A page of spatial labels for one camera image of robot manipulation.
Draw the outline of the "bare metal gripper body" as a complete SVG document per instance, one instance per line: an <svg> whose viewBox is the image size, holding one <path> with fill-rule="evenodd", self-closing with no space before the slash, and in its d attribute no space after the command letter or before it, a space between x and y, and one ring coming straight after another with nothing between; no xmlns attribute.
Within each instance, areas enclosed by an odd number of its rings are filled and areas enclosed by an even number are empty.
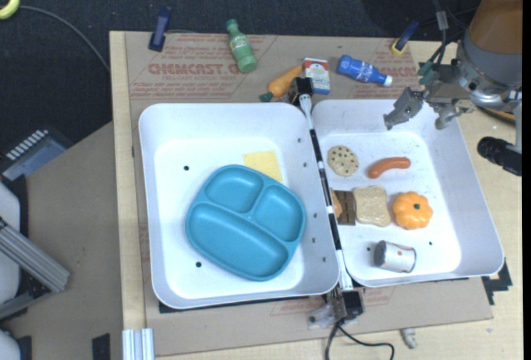
<svg viewBox="0 0 531 360"><path fill-rule="evenodd" d="M481 69L466 59L455 58L449 65L427 61L421 65L421 84L431 104L512 112L522 102L521 75L496 63Z"/></svg>

